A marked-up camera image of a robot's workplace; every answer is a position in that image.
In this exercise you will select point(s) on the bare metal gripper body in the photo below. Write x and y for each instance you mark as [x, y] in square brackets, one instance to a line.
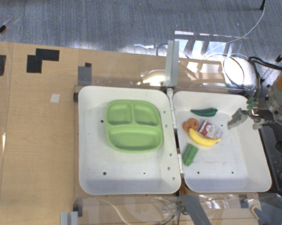
[263, 114]

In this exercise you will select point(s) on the orange doughnut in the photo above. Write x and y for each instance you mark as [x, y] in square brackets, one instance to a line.
[187, 126]

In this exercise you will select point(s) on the red and white carton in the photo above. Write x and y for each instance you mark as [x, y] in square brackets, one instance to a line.
[210, 130]

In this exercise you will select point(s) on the light green ridged vegetable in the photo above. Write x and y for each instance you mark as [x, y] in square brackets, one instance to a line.
[189, 155]

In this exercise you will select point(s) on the yellow banana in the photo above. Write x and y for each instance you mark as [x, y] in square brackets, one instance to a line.
[201, 140]

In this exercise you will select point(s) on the white plastic tray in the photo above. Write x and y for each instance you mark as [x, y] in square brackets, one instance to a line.
[231, 159]
[120, 169]

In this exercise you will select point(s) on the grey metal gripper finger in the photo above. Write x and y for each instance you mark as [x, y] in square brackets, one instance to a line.
[236, 118]
[257, 125]

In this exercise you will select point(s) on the dark green pepper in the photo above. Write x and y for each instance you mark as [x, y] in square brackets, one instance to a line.
[204, 112]

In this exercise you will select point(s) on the thin black and white rod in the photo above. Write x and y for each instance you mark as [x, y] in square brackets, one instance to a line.
[173, 115]

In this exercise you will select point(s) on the green divided plate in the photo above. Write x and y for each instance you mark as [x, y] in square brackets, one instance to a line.
[133, 137]

